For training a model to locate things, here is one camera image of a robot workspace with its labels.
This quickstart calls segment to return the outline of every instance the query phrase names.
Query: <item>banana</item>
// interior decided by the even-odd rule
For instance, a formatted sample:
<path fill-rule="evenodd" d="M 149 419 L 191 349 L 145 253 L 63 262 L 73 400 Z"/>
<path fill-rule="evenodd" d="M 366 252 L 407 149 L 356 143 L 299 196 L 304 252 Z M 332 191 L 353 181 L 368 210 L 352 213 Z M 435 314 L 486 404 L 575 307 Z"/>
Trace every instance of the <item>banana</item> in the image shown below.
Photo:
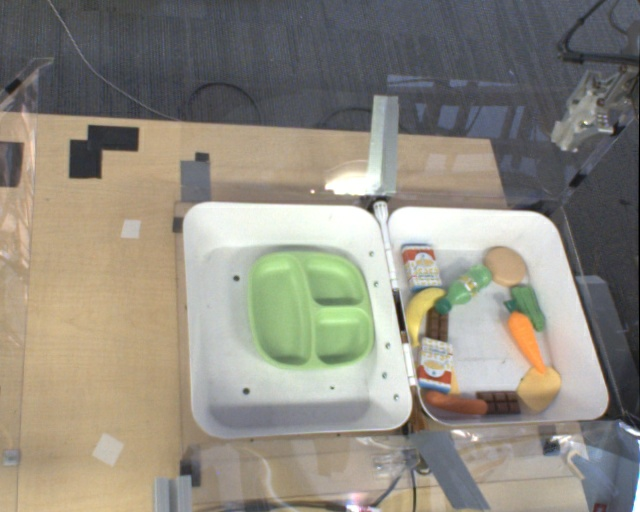
<path fill-rule="evenodd" d="M 407 330 L 411 339 L 411 346 L 420 345 L 419 332 L 420 324 L 435 302 L 444 297 L 446 292 L 442 288 L 426 288 L 409 301 L 405 311 L 405 319 L 407 320 Z"/>

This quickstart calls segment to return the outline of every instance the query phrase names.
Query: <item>white paper square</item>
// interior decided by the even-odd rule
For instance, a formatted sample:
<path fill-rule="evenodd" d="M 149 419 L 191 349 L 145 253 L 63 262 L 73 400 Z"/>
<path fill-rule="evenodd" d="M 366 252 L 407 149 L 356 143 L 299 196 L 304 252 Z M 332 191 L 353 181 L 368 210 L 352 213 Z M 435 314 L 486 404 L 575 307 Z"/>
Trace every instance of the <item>white paper square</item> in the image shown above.
<path fill-rule="evenodd" d="M 142 221 L 127 219 L 122 225 L 121 238 L 140 238 L 140 226 Z"/>
<path fill-rule="evenodd" d="M 122 453 L 124 443 L 118 441 L 115 437 L 109 434 L 102 434 L 100 441 L 93 450 L 93 456 L 101 462 L 113 467 L 118 462 L 120 453 Z"/>

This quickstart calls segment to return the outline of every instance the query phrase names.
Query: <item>dark gray carpet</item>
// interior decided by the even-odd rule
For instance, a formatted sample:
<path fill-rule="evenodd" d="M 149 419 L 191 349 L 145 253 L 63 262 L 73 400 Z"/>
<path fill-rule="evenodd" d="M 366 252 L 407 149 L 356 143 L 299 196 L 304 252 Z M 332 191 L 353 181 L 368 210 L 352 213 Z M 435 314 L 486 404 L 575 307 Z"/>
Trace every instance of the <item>dark gray carpet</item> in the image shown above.
<path fill-rule="evenodd" d="M 189 102 L 197 87 L 215 81 L 249 93 L 267 125 L 368 130 L 362 109 L 372 96 L 397 94 L 404 131 L 491 137 L 510 202 L 542 209 L 557 204 L 594 148 L 563 154 L 548 140 L 584 71 L 560 62 L 555 43 L 591 1 L 54 3 L 100 72 L 172 117 L 258 122 L 256 106 L 231 86 L 205 88 Z M 611 5 L 578 32 L 575 47 L 619 51 L 624 38 L 607 20 Z M 640 8 L 622 0 L 615 15 L 626 27 Z M 43 112 L 155 117 L 87 70 L 44 0 L 0 2 L 0 48 L 0 83 L 33 57 L 55 58 L 42 78 Z M 636 362 L 637 190 L 635 123 L 567 205 L 584 270 L 610 283 Z"/>

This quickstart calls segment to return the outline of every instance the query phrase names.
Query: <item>green divided plate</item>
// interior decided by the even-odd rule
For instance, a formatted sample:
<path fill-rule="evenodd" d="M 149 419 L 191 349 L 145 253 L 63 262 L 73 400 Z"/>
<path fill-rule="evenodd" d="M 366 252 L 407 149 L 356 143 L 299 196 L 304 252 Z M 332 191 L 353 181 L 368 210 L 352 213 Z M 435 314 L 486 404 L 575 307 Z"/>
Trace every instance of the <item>green divided plate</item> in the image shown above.
<path fill-rule="evenodd" d="M 249 321 L 260 354 L 280 368 L 354 363 L 373 346 L 373 316 L 362 274 L 322 252 L 267 254 L 249 275 Z"/>

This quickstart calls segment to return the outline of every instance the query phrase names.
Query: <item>plastic bottle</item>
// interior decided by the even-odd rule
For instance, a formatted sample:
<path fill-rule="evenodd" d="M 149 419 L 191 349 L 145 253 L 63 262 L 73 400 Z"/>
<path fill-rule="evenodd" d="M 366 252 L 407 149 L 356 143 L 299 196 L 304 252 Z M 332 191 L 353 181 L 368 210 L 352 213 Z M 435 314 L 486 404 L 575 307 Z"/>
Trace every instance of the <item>plastic bottle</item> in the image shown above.
<path fill-rule="evenodd" d="M 466 304 L 491 282 L 491 271 L 484 265 L 474 265 L 462 274 L 436 302 L 436 311 L 446 315 L 454 304 Z"/>

